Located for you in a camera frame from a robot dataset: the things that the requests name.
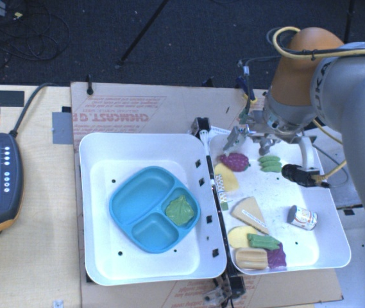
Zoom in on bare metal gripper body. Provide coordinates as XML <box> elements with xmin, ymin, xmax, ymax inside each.
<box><xmin>248</xmin><ymin>109</ymin><xmax>304</xmax><ymax>144</ymax></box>

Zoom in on green pea pods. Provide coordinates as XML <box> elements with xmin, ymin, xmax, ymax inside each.
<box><xmin>257</xmin><ymin>155</ymin><xmax>283</xmax><ymax>174</ymax></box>

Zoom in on purple grapes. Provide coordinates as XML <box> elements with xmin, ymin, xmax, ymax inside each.
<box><xmin>218</xmin><ymin>152</ymin><xmax>251</xmax><ymax>173</ymax></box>

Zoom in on yellow half-round slice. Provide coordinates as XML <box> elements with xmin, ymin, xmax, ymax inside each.
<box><xmin>214</xmin><ymin>162</ymin><xmax>239</xmax><ymax>193</ymax></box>

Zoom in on orange patterned white packet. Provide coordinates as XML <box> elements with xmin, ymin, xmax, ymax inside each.
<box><xmin>214</xmin><ymin>173</ymin><xmax>230</xmax><ymax>212</ymax></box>

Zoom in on white plastic tray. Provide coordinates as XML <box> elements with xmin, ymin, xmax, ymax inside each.
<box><xmin>208</xmin><ymin>132</ymin><xmax>352</xmax><ymax>276</ymax></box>
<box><xmin>78</xmin><ymin>132</ymin><xmax>228</xmax><ymax>287</ymax></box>

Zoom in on pale yellow cheese wedge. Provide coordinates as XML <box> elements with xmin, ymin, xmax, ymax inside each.
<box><xmin>230</xmin><ymin>196</ymin><xmax>271</xmax><ymax>235</ymax></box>

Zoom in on small white and orange can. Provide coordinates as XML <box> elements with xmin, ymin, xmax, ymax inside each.
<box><xmin>286</xmin><ymin>205</ymin><xmax>319</xmax><ymax>232</ymax></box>

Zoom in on green lettuce leaf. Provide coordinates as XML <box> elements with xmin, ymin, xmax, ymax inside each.
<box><xmin>164</xmin><ymin>194</ymin><xmax>196</xmax><ymax>227</ymax></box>

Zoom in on yellow round slice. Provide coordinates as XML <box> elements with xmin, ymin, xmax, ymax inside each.
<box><xmin>227</xmin><ymin>225</ymin><xmax>259</xmax><ymax>250</ymax></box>

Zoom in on green beans bundle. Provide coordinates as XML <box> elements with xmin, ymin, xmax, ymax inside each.
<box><xmin>246</xmin><ymin>233</ymin><xmax>282</xmax><ymax>252</ymax></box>

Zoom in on blue divided plate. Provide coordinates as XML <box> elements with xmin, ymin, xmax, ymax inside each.
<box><xmin>108</xmin><ymin>166</ymin><xmax>202</xmax><ymax>254</ymax></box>

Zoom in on brown cardboard board red print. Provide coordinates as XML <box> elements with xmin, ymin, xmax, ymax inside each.
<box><xmin>69</xmin><ymin>81</ymin><xmax>344</xmax><ymax>308</ymax></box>

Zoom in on pale yellow ridged bread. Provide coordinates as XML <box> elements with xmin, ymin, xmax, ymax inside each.
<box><xmin>234</xmin><ymin>247</ymin><xmax>269</xmax><ymax>271</ymax></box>

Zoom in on black block with thin wires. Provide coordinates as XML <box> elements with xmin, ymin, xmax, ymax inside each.
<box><xmin>213</xmin><ymin>274</ymin><xmax>246</xmax><ymax>302</ymax></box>
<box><xmin>190</xmin><ymin>117</ymin><xmax>211</xmax><ymax>137</ymax></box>

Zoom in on black cylinder on white bracket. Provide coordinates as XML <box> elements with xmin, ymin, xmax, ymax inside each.
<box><xmin>281</xmin><ymin>135</ymin><xmax>321</xmax><ymax>188</ymax></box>

